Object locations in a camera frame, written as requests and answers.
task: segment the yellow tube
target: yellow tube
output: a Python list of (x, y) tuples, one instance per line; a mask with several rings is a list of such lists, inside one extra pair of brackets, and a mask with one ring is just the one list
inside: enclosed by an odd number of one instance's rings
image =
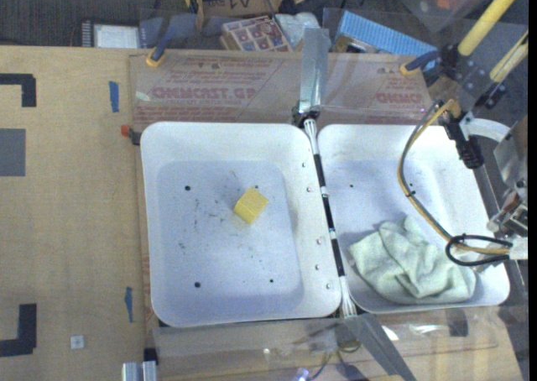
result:
[(529, 31), (527, 31), (519, 42), (517, 42), (513, 48), (493, 67), (490, 71), (490, 79), (494, 82), (500, 83), (503, 79), (516, 68), (519, 63), (528, 57), (529, 52), (529, 41), (524, 40), (528, 36)]
[(469, 56), (487, 36), (494, 24), (503, 16), (514, 0), (493, 0), (473, 28), (459, 44), (459, 53)]

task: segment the crumpled towel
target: crumpled towel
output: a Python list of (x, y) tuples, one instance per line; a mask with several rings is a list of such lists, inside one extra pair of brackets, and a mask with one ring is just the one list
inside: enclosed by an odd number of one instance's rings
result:
[(392, 302), (449, 304), (470, 299), (476, 287), (474, 271), (452, 263), (423, 235), (418, 223), (406, 217), (400, 225), (383, 223), (348, 251), (362, 278)]

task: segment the yellow sponge cube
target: yellow sponge cube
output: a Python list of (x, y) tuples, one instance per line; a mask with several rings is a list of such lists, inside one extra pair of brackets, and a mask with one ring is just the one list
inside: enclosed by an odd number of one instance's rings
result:
[(233, 208), (233, 212), (241, 217), (246, 223), (252, 224), (268, 203), (269, 199), (250, 187), (237, 201)]

